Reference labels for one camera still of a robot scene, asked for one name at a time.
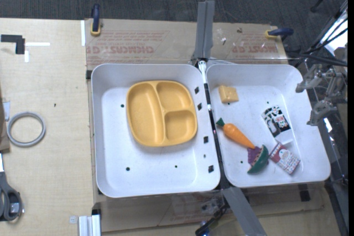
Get thin black and white rod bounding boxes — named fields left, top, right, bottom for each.
left=197, top=60, right=225, bottom=191

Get yellow divided plate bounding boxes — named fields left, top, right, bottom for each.
left=126, top=80, right=199, bottom=147

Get brown cardboard board red print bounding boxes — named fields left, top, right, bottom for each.
left=84, top=18, right=334, bottom=233

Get orange carrot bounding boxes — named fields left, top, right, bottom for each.
left=215, top=118, right=256, bottom=150

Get white plastic tray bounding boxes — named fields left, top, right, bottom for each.
left=206, top=63, right=332, bottom=189
left=90, top=63, right=221, bottom=198

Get black and white carton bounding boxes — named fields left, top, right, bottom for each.
left=261, top=104, right=294, bottom=145

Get green watermelon slice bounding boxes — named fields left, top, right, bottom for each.
left=247, top=144, right=269, bottom=175

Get red and white carton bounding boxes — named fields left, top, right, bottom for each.
left=268, top=142, right=301, bottom=175

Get grey scissors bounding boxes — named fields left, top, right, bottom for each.
left=0, top=151, right=25, bottom=222

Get grey ring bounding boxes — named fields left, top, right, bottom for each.
left=7, top=111, right=46, bottom=148

